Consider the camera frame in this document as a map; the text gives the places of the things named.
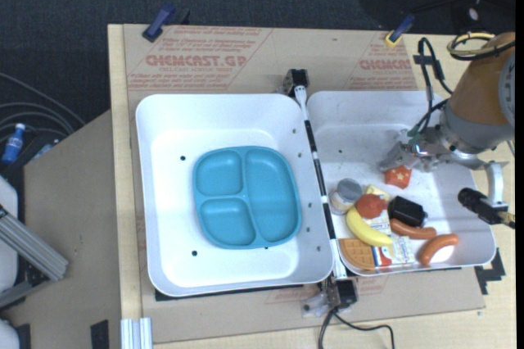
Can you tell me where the thin black and white rod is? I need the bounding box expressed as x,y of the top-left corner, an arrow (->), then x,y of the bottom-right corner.
295,86 -> 348,279

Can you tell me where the black cylinder on white bracket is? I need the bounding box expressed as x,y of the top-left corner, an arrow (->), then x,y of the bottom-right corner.
457,159 -> 511,226

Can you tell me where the brown sausage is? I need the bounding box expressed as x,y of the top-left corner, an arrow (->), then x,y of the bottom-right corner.
389,218 -> 438,241

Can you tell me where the orange packet with yellow stars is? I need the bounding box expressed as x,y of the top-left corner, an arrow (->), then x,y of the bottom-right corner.
384,165 -> 413,190

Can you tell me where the white carton with red print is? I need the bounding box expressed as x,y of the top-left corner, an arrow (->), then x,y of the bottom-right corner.
361,211 -> 417,269

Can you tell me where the red tomato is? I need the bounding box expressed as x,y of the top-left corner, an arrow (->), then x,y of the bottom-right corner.
355,193 -> 388,222

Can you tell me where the yellow carton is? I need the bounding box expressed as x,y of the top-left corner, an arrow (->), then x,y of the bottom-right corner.
365,184 -> 392,203

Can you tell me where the white plastic tray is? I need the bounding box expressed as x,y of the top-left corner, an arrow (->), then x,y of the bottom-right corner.
134,93 -> 335,297
305,89 -> 498,277

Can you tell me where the brown waffle biscuit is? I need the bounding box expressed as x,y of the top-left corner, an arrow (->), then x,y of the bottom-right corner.
338,237 -> 377,271

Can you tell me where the orange sausage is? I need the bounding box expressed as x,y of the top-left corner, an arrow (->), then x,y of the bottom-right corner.
418,233 -> 461,267

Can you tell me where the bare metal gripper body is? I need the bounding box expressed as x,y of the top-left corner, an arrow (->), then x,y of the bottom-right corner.
405,126 -> 486,173

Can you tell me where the brown cardboard board red print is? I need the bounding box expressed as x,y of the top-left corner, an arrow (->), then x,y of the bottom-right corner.
122,24 -> 488,344

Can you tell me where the small can with grey lid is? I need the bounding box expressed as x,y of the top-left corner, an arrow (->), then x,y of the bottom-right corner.
328,178 -> 364,216

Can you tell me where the blue plastic bottle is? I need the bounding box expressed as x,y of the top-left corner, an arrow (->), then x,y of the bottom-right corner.
1,122 -> 27,165

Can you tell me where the yellow banana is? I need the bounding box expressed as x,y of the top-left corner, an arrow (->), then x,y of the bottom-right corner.
346,206 -> 395,247

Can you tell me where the blue divided plate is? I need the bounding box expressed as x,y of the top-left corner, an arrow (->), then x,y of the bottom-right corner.
192,145 -> 303,251

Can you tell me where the black carton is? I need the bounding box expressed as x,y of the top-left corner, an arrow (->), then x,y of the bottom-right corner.
386,195 -> 428,228

